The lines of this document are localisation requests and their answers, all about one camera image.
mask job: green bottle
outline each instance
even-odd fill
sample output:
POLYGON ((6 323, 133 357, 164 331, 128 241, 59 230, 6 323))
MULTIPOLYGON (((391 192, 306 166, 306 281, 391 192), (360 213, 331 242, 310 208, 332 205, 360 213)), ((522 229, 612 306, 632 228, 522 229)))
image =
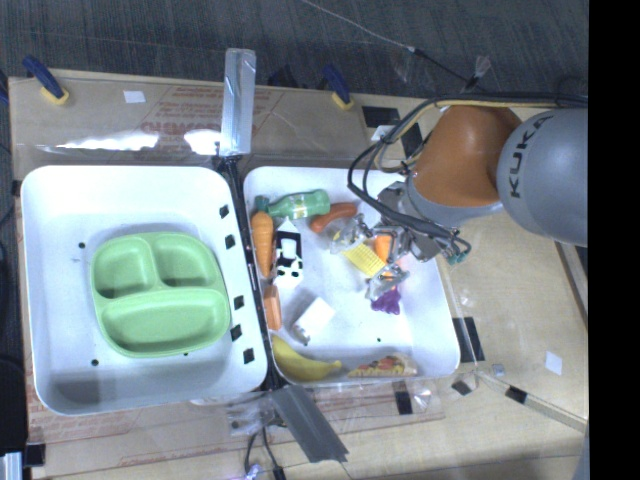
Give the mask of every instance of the green bottle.
POLYGON ((289 194, 278 201, 267 204, 264 211, 272 217, 289 217, 291 220, 303 219, 313 215, 329 213, 331 202, 325 190, 289 194))

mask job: green plastic dish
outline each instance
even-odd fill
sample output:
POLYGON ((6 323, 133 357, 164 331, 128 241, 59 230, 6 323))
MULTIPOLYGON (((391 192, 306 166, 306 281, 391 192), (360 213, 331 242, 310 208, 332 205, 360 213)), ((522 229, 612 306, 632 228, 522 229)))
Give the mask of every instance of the green plastic dish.
POLYGON ((91 291, 106 341, 129 357, 164 357, 212 345, 231 309, 213 252, 185 233, 139 233, 102 244, 91 291))

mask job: toy banana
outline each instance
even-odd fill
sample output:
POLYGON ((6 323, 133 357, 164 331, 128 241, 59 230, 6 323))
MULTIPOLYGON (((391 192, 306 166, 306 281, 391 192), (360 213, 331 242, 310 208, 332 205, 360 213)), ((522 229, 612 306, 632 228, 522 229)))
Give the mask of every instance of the toy banana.
POLYGON ((326 363, 301 356, 279 336, 272 335, 271 342, 273 343, 273 355, 278 367, 282 370, 282 373, 293 380, 303 382, 319 381, 333 370, 342 368, 340 361, 326 363))

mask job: dark background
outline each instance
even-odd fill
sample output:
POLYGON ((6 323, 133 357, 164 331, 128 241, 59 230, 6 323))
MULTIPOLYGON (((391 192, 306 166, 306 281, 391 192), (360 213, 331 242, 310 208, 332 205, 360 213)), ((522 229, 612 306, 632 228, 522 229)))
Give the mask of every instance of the dark background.
MULTIPOLYGON (((220 81, 227 48, 257 55, 257 83, 317 88, 332 63, 354 92, 588 94, 589 0, 0 0, 0 69, 54 68, 220 81), (407 50, 413 46, 428 59, 407 50)), ((11 138, 0 106, 0 455, 26 439, 11 138)))

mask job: table surface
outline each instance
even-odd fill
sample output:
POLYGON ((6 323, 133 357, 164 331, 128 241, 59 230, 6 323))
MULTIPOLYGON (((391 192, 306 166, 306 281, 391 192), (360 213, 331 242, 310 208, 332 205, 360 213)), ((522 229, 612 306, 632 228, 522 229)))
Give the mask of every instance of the table surface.
MULTIPOLYGON (((71 94, 64 107, 42 98, 37 81, 10 80, 15 179, 54 163, 131 162, 131 156, 83 157, 77 150, 53 155, 51 147, 150 130, 162 131, 166 149, 135 162, 162 164, 167 154, 184 153, 186 129, 219 125, 219 83, 54 74, 71 94), (142 92, 144 102, 127 102, 126 91, 142 92)), ((365 94, 353 99, 354 107, 344 111, 326 91, 257 87, 252 154, 242 172, 261 165, 346 167, 375 131, 365 110, 395 109, 402 117, 420 102, 365 94)), ((524 119, 540 110, 514 111, 524 119)), ((434 110, 421 119, 423 136, 438 117, 434 110)), ((189 165, 202 161, 180 158, 189 165)), ((271 449, 287 478, 444 480, 454 469, 465 478, 572 478, 589 416, 587 283, 575 251, 528 233, 504 213, 469 221, 463 232, 474 244, 467 261, 454 267, 435 261, 452 317, 473 320, 484 358, 461 363, 446 378, 407 381, 412 414, 399 414, 390 383, 373 390, 314 390, 349 450, 348 462, 309 464, 288 430, 271 427, 271 449), (454 388, 460 382, 466 395, 454 388)), ((29 439, 47 445, 46 463, 33 468, 34 478, 242 477, 248 435, 230 430, 219 401, 73 418, 42 406, 33 389, 22 247, 20 252, 29 439)), ((270 464, 259 439, 251 458, 265 468, 270 464)))

